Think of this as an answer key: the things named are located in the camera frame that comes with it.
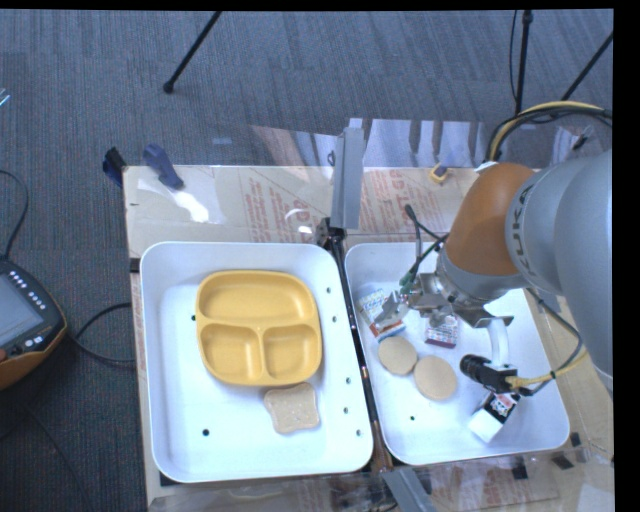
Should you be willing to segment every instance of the yellow cable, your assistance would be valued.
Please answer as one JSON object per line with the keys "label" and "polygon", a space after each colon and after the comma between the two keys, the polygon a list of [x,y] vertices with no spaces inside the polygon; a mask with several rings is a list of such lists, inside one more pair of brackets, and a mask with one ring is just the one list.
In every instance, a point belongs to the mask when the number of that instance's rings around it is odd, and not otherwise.
{"label": "yellow cable", "polygon": [[546,382],[546,381],[551,380],[553,378],[557,378],[560,375],[564,375],[569,370],[572,370],[573,368],[578,366],[587,357],[587,354],[588,354],[587,350],[583,349],[582,353],[576,359],[574,359],[573,362],[571,362],[571,364],[569,364],[568,366],[565,366],[564,368],[562,368],[560,370],[557,370],[556,372],[549,372],[549,373],[547,373],[545,375],[541,375],[540,377],[533,377],[531,379],[527,379],[527,378],[524,378],[524,377],[513,376],[513,377],[505,377],[505,380],[514,389],[525,387],[525,386],[529,386],[531,384],[536,384],[538,382]]}
{"label": "yellow cable", "polygon": [[491,151],[489,153],[489,160],[493,160],[495,158],[498,146],[500,145],[504,136],[511,130],[511,127],[517,123],[526,121],[526,119],[523,119],[523,116],[525,114],[530,114],[532,112],[543,110],[545,108],[556,108],[556,107],[557,108],[578,107],[582,109],[595,110],[599,112],[604,111],[603,108],[596,107],[595,105],[590,105],[589,103],[581,103],[578,101],[549,101],[547,103],[540,103],[539,105],[534,105],[533,107],[530,107],[520,112],[514,119],[505,123],[504,126],[500,128],[500,130],[496,133],[496,136],[493,138],[493,140],[490,143],[489,147]]}

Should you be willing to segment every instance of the metal bracket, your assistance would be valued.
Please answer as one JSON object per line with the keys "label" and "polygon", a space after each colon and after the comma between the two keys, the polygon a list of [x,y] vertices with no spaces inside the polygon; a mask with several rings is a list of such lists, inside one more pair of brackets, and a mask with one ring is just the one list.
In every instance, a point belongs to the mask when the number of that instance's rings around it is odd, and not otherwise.
{"label": "metal bracket", "polygon": [[513,321],[512,316],[496,317],[481,306],[461,308],[454,305],[453,312],[474,329],[488,327],[491,323],[491,320],[493,320],[494,318],[501,318],[504,322],[504,325],[509,325]]}
{"label": "metal bracket", "polygon": [[382,473],[402,512],[437,512],[415,471],[408,466]]}
{"label": "metal bracket", "polygon": [[364,130],[347,127],[338,136],[335,148],[331,225],[357,229],[364,172]]}

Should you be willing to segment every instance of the black clip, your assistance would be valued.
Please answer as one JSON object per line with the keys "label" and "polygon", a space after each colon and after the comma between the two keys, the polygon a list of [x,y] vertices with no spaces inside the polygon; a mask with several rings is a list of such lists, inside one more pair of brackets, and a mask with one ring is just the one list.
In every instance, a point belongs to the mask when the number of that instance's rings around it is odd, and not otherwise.
{"label": "black clip", "polygon": [[122,188],[122,171],[127,166],[118,153],[118,150],[113,147],[109,151],[107,151],[104,156],[104,160],[102,161],[102,170],[104,173],[111,178],[116,184]]}

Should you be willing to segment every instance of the small packet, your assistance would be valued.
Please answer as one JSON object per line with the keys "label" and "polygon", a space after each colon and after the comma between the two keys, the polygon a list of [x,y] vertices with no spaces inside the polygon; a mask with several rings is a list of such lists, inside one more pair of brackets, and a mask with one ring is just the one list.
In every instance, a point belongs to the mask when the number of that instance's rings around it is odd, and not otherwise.
{"label": "small packet", "polygon": [[471,415],[469,428],[485,443],[489,443],[502,429],[519,401],[518,393],[490,392]]}
{"label": "small packet", "polygon": [[382,313],[382,305],[387,300],[387,295],[382,288],[377,289],[372,293],[368,293],[363,297],[360,297],[356,301],[358,312],[367,319],[369,329],[376,337],[376,341],[380,343],[383,339],[389,336],[395,336],[399,332],[406,329],[406,324],[400,320],[395,320],[389,324],[378,325],[375,322],[376,317]]}
{"label": "small packet", "polygon": [[427,323],[425,343],[444,348],[455,348],[458,343],[458,318],[455,315],[447,315],[442,325],[431,327]]}

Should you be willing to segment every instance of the gray carpet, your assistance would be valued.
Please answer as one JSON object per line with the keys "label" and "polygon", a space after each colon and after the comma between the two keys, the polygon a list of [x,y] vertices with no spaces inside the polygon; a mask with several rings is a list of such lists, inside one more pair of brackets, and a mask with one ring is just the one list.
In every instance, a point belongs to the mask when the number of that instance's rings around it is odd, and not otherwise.
{"label": "gray carpet", "polygon": [[[31,199],[11,259],[51,291],[77,332],[130,300],[122,193],[102,172],[111,147],[128,164],[142,163],[149,142],[176,164],[269,164],[251,124],[330,135],[350,118],[493,127],[514,114],[521,13],[510,70],[514,11],[225,12],[168,95],[162,84],[212,12],[1,9],[0,89],[11,98],[0,107],[0,169],[20,177]],[[562,97],[613,16],[534,11],[523,108]],[[571,99],[612,108],[613,45]],[[587,151],[611,143],[610,130],[595,129]],[[225,138],[233,143],[215,143]],[[538,163],[535,140],[520,151],[512,156]],[[0,246],[22,200],[5,178]],[[104,316],[82,341],[133,357],[129,312]],[[61,452],[93,510],[145,510],[134,372],[70,343],[57,352],[2,393],[0,510],[89,510]]]}

